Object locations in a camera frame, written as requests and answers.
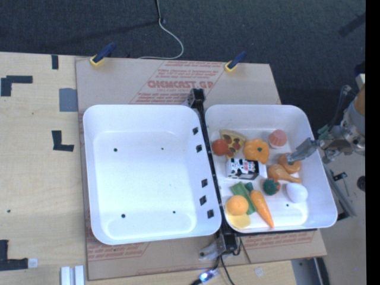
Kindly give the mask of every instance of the hole in bin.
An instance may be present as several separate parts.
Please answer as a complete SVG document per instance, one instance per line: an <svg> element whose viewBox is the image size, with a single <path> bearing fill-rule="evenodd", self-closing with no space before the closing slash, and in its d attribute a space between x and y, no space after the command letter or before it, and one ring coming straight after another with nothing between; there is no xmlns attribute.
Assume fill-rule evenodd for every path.
<svg viewBox="0 0 380 285"><path fill-rule="evenodd" d="M203 195L203 196L199 199L199 202L201 203L201 205L203 205L205 202L207 202L206 196Z"/></svg>
<svg viewBox="0 0 380 285"><path fill-rule="evenodd" d="M214 216L214 210L208 210L207 211L207 217L210 219L210 218L212 218Z"/></svg>

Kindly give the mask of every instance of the wooden table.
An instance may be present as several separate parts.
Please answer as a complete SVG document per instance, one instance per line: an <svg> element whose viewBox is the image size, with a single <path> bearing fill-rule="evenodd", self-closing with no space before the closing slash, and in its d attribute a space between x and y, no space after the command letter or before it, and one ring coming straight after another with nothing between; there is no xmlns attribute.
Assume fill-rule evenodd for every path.
<svg viewBox="0 0 380 285"><path fill-rule="evenodd" d="M59 111L59 89L76 89L75 57L0 53L0 77L32 75L0 97L0 239L8 258L36 258L37 268L0 271L1 284L59 284L63 266L86 269L78 113ZM52 131L74 151L53 151ZM264 274L258 276L255 268ZM203 271L86 281L87 284L190 284ZM296 284L290 261L228 268L236 284ZM211 284L228 284L220 276Z"/></svg>

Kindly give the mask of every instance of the cardboard sheet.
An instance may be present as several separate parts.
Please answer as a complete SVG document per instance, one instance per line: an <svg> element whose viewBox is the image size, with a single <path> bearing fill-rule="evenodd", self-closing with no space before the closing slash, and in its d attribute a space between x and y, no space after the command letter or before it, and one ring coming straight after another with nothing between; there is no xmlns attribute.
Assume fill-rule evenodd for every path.
<svg viewBox="0 0 380 285"><path fill-rule="evenodd" d="M99 104L184 103L192 88L203 88L205 109L216 104L280 104L276 84L267 64L239 64L228 73L221 62L158 61L107 58L93 67L89 58L77 58L78 111L80 116L81 162L83 176L87 264L89 280L156 274L169 271L211 268L214 263L199 260L199 249L214 236L164 240L109 246L92 234L83 113ZM293 234L244 237L245 251L228 257L227 265L306 258L325 254L319 230Z"/></svg>

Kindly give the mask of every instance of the toy carrot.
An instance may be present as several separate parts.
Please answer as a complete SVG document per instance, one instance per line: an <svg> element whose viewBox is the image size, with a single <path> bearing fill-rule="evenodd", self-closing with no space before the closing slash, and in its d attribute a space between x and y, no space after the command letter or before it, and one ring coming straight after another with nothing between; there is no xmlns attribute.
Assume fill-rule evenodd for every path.
<svg viewBox="0 0 380 285"><path fill-rule="evenodd" d="M251 198L252 202L255 204L257 213L267 222L267 224L273 228L274 223L272 219L272 215L269 211L267 202L265 201L265 198L263 194L259 190L252 190L249 193L249 197Z"/></svg>

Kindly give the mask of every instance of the dark backdrop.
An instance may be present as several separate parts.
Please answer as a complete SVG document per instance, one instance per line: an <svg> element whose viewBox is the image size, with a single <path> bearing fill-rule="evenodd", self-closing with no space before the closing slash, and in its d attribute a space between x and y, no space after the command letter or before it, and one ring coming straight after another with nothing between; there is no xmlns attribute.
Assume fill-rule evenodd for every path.
<svg viewBox="0 0 380 285"><path fill-rule="evenodd" d="M335 112L340 88L357 91L365 61L366 0L159 0L180 60L268 63L282 103L309 117L314 134ZM0 0L0 51L173 57L178 43L157 24L154 0Z"/></svg>

